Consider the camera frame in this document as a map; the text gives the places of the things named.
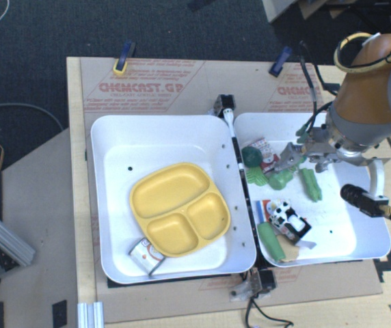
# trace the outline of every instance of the blue clamp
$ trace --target blue clamp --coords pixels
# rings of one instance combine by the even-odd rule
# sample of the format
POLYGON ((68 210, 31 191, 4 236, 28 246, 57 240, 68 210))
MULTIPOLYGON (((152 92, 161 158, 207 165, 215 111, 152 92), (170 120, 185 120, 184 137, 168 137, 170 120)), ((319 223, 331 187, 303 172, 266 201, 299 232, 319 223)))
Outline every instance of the blue clamp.
POLYGON ((269 73, 275 77, 278 77, 282 71, 282 65, 291 56, 291 53, 293 53, 293 50, 290 47, 285 46, 282 50, 282 53, 276 59, 276 62, 271 66, 269 73))
POLYGON ((121 56, 113 66, 113 73, 115 75, 123 75, 127 69, 127 58, 131 57, 135 49, 135 43, 127 40, 122 47, 121 56))

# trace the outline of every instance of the green plastic piece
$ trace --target green plastic piece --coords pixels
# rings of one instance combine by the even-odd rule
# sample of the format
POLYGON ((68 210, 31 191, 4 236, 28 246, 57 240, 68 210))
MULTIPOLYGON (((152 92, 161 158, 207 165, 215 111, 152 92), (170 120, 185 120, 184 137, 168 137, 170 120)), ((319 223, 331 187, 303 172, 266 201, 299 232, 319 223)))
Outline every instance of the green plastic piece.
POLYGON ((259 187, 269 183, 260 167, 250 167, 245 173, 245 177, 248 183, 254 183, 259 187))
POLYGON ((307 127, 308 125, 304 124, 299 130, 296 131, 296 136, 302 136, 305 133, 307 127))
POLYGON ((313 169, 299 169, 300 176, 306 187, 306 193, 314 202, 318 202, 323 199, 321 189, 317 183, 316 176, 313 169))
POLYGON ((302 135, 300 135, 300 137, 297 139, 297 143, 298 144, 304 144, 306 139, 308 138, 310 134, 308 133, 303 133, 302 135))
POLYGON ((279 244, 278 238, 276 237, 273 230, 273 226, 268 222, 264 222, 260 223, 257 228, 259 238, 261 239, 261 242, 265 246, 265 249, 268 251, 270 256, 275 261, 285 259, 284 250, 279 244))
POLYGON ((280 191, 293 179, 293 173, 289 169, 272 173, 269 177, 269 185, 272 189, 280 191))
POLYGON ((258 167, 262 163, 262 153, 255 147, 244 147, 241 150, 243 163, 246 167, 258 167))

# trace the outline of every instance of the yellow plastic tray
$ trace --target yellow plastic tray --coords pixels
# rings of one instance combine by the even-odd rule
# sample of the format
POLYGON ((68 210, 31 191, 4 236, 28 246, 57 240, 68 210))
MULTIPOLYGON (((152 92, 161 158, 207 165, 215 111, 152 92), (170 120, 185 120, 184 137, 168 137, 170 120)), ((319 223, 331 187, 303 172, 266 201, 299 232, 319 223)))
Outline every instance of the yellow plastic tray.
POLYGON ((170 165, 142 178, 131 189, 130 205, 148 240, 165 256, 199 250, 230 225, 223 196, 192 163, 170 165))

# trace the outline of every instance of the white plastic tray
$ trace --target white plastic tray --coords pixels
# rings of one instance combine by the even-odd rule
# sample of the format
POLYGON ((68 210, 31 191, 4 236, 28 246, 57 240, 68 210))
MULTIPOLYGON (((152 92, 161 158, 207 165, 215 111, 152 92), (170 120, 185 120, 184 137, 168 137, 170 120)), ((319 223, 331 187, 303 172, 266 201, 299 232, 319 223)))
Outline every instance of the white plastic tray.
MULTIPOLYGON (((244 113, 235 120, 234 127, 241 148, 264 137, 280 155, 289 141, 295 143, 295 132, 309 117, 309 113, 244 113)), ((324 119, 323 114, 318 116, 316 125, 319 126, 324 119)), ((300 167, 314 169, 314 164, 306 162, 300 167)), ((344 162, 331 164, 326 172, 316 173, 316 179, 323 192, 323 200, 318 202, 306 195, 299 176, 281 191, 275 191, 269 185, 249 184, 256 223, 259 222, 258 200, 289 199, 297 214, 305 217, 312 226, 304 240, 316 243, 312 249, 301 247, 298 258, 291 262, 275 261, 261 245, 264 257, 276 266, 292 267, 387 255, 391 240, 385 220, 366 216, 340 197, 341 187, 347 183, 369 190, 367 168, 344 162)))
POLYGON ((121 284, 241 273, 253 266, 256 248, 230 132, 211 115, 107 115, 91 129, 100 254, 108 278, 121 284), (230 210, 229 230, 195 253, 166 258, 148 276, 129 256, 144 237, 129 193, 148 174, 175 163, 199 165, 230 210))

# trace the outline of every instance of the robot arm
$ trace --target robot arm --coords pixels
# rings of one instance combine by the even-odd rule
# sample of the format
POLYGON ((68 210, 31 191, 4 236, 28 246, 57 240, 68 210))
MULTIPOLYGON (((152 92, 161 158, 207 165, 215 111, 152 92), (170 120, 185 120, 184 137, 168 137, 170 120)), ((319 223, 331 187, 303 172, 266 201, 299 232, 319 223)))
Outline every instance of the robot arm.
POLYGON ((316 163, 317 173, 341 161, 368 166, 368 194, 377 197, 383 194, 383 163, 381 159, 367 159, 363 153, 391 137, 391 34, 354 34, 340 43, 334 62, 347 75, 336 99, 325 108, 324 125, 309 128, 298 140, 300 144, 290 142, 275 171, 295 165, 303 156, 316 163), (342 48, 358 38, 365 41, 352 65, 341 64, 342 48))

